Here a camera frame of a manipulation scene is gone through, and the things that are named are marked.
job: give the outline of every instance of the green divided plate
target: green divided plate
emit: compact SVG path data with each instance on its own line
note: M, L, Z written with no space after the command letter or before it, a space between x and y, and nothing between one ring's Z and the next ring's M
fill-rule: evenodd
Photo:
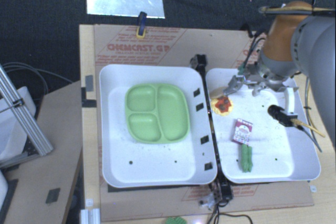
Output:
M134 139L150 144L179 142L190 130L183 92L171 84L138 84L125 97L126 122Z

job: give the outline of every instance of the green object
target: green object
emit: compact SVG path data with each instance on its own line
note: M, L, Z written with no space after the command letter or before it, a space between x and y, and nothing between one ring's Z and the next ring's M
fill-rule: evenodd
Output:
M238 75L241 76L244 74L244 63L242 63L239 67L238 67Z
M183 92L171 84L138 84L125 97L126 122L134 139L150 144L179 142L190 130Z
M252 171L252 147L247 146L246 144L242 145L242 149L241 149L241 160L240 160L240 164L241 167L243 169L243 172L251 172Z
M167 218L165 224L187 224L187 221L181 217Z

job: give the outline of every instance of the metal rod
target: metal rod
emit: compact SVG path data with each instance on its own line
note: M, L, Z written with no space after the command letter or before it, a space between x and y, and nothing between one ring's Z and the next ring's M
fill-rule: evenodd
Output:
M7 110L9 110L9 109L11 109L11 108L17 108L17 107L20 106L20 105L23 105L23 101L22 101L22 99L17 100L12 106L9 106L9 107L7 107L7 108L5 108L5 109L0 110L0 113L5 112L5 111L7 111Z
M14 156L13 158L1 161L0 162L0 168L5 169L5 168L8 168L8 167L11 167L11 166L14 166L14 165L26 162L26 161L30 161L32 159L35 159L35 158L39 157L39 156L40 155L38 155L38 154L33 154L33 155L28 156L28 153L24 152L24 153L21 153L17 156Z
M12 106L21 97L16 91L14 85L7 76L5 70L0 65L0 94L6 101L8 106ZM39 155L44 156L53 150L50 142L44 137L41 129L37 125L35 119L23 104L19 107L11 107L11 110L18 122L30 138Z

